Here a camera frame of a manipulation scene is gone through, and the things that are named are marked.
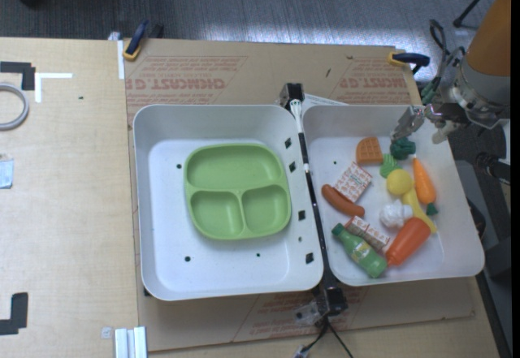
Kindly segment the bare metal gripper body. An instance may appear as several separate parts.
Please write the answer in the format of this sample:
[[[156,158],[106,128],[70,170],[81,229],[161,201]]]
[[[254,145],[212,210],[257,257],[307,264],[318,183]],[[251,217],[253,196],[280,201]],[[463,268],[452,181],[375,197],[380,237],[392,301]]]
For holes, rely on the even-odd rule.
[[[437,124],[474,124],[493,129],[508,111],[508,87],[491,83],[477,88],[453,83],[435,88],[428,84],[424,88],[424,105],[427,116]]]

